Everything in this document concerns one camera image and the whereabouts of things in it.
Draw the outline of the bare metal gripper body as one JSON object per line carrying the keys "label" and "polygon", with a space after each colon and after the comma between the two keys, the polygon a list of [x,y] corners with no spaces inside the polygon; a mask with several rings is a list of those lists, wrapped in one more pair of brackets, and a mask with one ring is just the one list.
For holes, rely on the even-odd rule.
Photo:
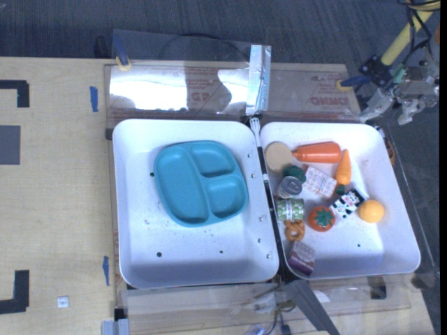
{"label": "bare metal gripper body", "polygon": [[404,67],[393,92],[402,107],[434,107],[439,101],[439,67]]}

